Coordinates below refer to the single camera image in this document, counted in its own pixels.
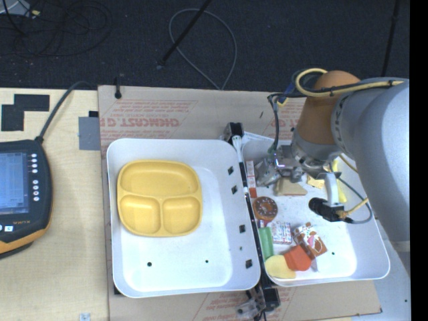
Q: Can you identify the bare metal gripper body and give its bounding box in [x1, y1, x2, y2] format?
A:
[267, 144, 324, 184]

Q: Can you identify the red and white carton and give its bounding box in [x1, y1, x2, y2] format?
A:
[245, 160, 258, 199]

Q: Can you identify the tan bread slice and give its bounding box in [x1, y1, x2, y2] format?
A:
[274, 177, 309, 197]

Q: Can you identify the yellow flat piece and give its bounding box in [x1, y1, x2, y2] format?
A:
[306, 175, 326, 191]

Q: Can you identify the thin black and white rod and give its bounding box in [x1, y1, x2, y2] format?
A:
[231, 134, 274, 292]

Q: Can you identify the brown doughnut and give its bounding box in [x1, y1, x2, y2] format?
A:
[252, 196, 279, 222]

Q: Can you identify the white patterned small carton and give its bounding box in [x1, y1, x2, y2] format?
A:
[271, 221, 293, 245]

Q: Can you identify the brown and white packet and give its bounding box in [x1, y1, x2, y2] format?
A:
[291, 222, 328, 261]

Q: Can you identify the orange toy carrot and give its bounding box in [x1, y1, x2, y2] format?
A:
[284, 244, 313, 272]

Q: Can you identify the yellow rounded toy food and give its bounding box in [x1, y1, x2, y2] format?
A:
[264, 254, 297, 280]

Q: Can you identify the white plastic tray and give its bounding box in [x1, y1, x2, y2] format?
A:
[241, 138, 391, 288]
[106, 138, 262, 299]

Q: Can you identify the yellow divided plate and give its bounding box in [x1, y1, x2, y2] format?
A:
[116, 159, 204, 238]

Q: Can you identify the brown cardboard board red print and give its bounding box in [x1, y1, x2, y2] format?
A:
[97, 84, 383, 321]

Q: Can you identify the black cylinder on white bracket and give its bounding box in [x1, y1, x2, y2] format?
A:
[308, 172, 346, 223]

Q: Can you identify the black block with thin wires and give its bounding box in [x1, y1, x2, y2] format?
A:
[261, 287, 282, 312]
[223, 122, 243, 143]

